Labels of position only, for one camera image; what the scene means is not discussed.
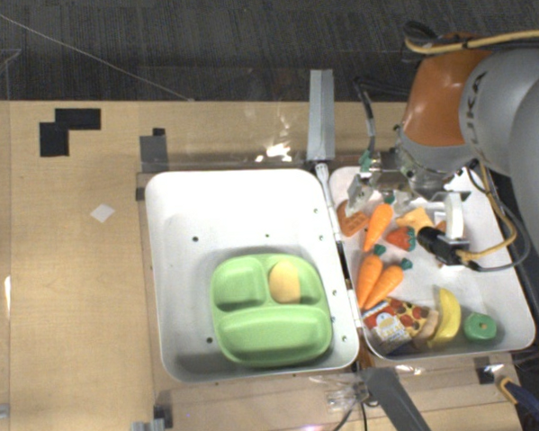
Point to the yellow cheese wedge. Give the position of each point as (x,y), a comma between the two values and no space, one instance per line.
(416,219)

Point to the black cylinder on white bracket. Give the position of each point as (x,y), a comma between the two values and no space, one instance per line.
(437,242)

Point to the white plastic tray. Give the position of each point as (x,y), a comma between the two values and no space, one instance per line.
(188,304)
(480,289)

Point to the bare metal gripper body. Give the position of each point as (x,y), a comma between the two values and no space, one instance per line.
(389,170)

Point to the pizza slice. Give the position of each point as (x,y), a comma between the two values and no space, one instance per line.
(412,317)

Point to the orange carrot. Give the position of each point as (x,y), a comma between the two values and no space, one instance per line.
(368,274)
(386,285)
(377,224)

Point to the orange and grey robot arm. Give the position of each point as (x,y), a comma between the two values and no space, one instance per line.
(493,108)

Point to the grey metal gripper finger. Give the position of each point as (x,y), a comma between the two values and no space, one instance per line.
(403,200)
(358,197)

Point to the red strawberry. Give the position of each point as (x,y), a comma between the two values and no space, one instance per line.
(399,238)

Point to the orange biscuit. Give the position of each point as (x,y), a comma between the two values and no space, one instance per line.
(352,224)

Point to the yellow banana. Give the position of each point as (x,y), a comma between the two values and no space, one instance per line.
(450,315)

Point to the red and white carton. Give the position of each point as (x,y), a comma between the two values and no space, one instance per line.
(387,329)

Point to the green doughnut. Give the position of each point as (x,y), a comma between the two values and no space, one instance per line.
(478,332)

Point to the green divided plate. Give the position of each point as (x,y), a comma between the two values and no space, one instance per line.
(267,336)

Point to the yellow toy potato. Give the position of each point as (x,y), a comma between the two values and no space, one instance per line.
(284,282)

